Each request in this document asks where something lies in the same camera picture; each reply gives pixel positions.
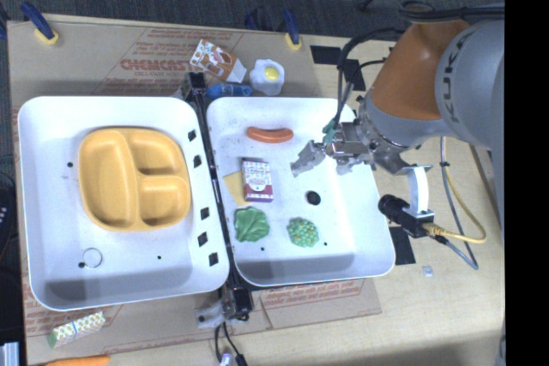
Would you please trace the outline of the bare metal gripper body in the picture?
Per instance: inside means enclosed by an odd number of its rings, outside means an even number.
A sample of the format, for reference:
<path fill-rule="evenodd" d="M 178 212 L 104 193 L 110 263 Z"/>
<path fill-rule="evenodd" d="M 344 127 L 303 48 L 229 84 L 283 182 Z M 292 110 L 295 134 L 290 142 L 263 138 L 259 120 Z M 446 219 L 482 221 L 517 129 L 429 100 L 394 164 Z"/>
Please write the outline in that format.
<path fill-rule="evenodd" d="M 387 140 L 368 123 L 360 125 L 355 122 L 340 123 L 332 141 L 326 146 L 326 154 L 336 161 L 341 156 L 369 154 L 372 170 L 378 167 L 392 175 L 402 173 L 407 162 L 401 154 L 406 148 Z"/>

